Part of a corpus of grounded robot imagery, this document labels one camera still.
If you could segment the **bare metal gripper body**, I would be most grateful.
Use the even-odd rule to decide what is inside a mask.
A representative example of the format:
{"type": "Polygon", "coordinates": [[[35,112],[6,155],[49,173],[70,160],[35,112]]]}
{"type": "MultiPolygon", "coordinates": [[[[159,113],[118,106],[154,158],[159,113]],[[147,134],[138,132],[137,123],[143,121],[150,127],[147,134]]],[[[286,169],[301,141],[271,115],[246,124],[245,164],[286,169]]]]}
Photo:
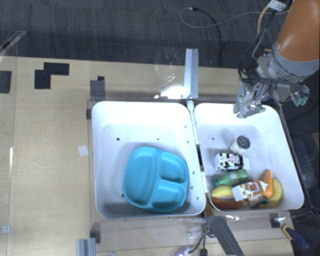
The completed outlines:
{"type": "Polygon", "coordinates": [[[273,99],[277,103],[293,101],[305,103],[309,99],[310,90],[304,80],[310,76],[309,61],[293,61],[282,57],[278,53],[269,53],[257,57],[256,72],[265,82],[256,82],[251,86],[253,100],[262,102],[273,99]]]}

